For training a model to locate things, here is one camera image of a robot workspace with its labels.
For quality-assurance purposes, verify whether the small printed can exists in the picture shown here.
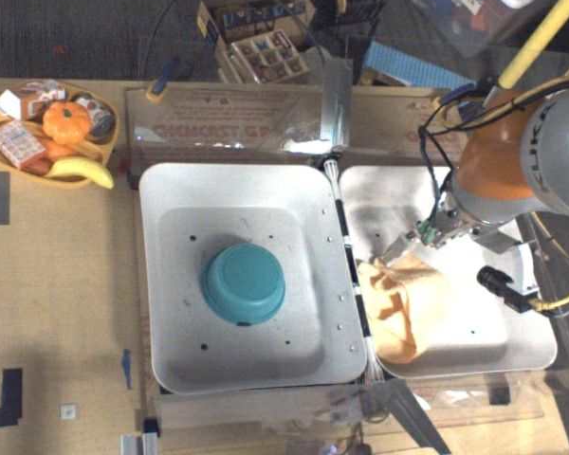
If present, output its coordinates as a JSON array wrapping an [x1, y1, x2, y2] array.
[[72, 93, 117, 138]]

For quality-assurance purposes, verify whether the orange pumpkin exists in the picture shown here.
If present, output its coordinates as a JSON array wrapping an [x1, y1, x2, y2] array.
[[42, 100, 93, 146]]

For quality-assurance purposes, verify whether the red and white packet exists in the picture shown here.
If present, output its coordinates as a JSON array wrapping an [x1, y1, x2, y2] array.
[[0, 119, 48, 171]]

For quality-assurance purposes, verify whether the yellow banana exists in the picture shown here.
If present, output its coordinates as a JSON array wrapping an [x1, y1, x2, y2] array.
[[44, 155, 116, 191]]

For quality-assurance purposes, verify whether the orange cloth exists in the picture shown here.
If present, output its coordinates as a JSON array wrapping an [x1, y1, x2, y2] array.
[[357, 252, 452, 366]]

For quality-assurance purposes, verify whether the teal bowl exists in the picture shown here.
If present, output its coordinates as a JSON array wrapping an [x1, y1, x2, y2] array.
[[200, 243, 287, 327]]

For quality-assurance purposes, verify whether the brown printed box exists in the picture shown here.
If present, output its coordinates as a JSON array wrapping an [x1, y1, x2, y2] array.
[[18, 82, 68, 118]]

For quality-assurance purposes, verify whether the white carton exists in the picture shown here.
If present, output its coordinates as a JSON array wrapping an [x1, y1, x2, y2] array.
[[0, 88, 24, 120]]

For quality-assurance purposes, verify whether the brown cardboard board red print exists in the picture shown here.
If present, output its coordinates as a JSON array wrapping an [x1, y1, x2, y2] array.
[[124, 84, 546, 438]]

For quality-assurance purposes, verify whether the orange carrot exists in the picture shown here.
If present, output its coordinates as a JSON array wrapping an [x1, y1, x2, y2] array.
[[33, 135, 80, 164]]

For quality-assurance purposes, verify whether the white plastic tray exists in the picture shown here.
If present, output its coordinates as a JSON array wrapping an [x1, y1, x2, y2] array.
[[338, 164, 560, 380], [138, 161, 369, 395]]

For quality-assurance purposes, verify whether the black cylinder on white bracket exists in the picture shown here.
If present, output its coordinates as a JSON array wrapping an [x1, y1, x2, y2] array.
[[476, 242, 542, 315]]

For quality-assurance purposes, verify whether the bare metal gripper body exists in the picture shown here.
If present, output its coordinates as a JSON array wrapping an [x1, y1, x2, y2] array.
[[383, 195, 499, 267]]

